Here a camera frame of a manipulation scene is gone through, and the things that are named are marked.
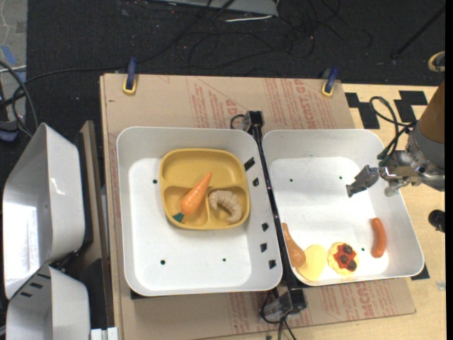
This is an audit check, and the brown chicken drumstick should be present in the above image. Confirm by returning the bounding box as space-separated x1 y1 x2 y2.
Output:
280 222 307 269

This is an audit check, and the black block with thin wires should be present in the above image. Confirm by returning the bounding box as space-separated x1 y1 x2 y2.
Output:
261 288 307 324
243 110 265 135

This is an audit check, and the thin black rod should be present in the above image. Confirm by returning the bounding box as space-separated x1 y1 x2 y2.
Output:
251 125 301 299

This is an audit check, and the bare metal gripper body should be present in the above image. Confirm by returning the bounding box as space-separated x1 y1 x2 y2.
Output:
378 149 445 193

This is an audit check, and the yellow divided plate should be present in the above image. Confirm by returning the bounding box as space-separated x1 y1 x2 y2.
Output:
159 147 251 231

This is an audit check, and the beige croissant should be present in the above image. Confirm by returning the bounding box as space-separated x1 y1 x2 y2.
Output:
207 188 244 225

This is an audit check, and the pale yellow round chip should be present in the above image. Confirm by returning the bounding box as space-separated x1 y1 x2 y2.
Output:
297 244 328 282

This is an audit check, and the yellow pizza with red topping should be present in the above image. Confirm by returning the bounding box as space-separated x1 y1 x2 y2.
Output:
326 241 360 277

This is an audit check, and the orange carrot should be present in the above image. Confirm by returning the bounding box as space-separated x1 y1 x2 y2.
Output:
172 171 214 224

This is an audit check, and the orange sausage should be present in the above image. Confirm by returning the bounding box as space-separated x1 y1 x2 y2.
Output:
370 217 388 259

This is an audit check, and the brown cardboard board, red print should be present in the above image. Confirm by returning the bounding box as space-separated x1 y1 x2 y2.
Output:
99 73 417 340

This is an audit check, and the white plastic tray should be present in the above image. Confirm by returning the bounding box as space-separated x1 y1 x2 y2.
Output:
115 125 284 298
261 128 425 288

